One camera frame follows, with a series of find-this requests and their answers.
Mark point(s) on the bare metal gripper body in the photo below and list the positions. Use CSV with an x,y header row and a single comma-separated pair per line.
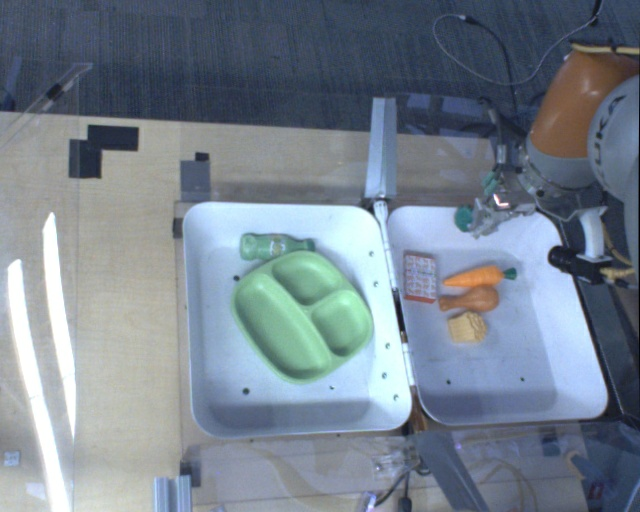
x,y
507,207

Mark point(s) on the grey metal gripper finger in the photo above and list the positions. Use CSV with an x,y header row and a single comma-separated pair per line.
x,y
482,207
481,229

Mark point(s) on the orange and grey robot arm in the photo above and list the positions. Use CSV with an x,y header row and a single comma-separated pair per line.
x,y
575,115

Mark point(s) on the orange carrot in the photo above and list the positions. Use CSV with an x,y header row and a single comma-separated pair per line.
x,y
472,277

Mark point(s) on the brown chicken drumstick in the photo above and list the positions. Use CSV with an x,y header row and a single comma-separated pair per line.
x,y
477,299

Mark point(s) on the orange and white carton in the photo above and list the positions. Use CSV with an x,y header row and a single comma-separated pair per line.
x,y
420,277

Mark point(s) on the tan bread piece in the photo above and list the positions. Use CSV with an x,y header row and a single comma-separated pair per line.
x,y
467,327

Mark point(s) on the white plastic tray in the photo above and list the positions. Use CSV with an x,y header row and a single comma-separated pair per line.
x,y
225,400
525,380

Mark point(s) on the pale wood board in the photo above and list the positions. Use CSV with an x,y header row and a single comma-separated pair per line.
x,y
300,160

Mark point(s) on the green bottle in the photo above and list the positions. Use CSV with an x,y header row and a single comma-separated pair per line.
x,y
265,246

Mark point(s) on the green divided plate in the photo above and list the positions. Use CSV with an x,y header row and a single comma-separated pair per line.
x,y
280,325

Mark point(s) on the black cylinder on white bracket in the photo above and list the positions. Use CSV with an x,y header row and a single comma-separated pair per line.
x,y
590,262

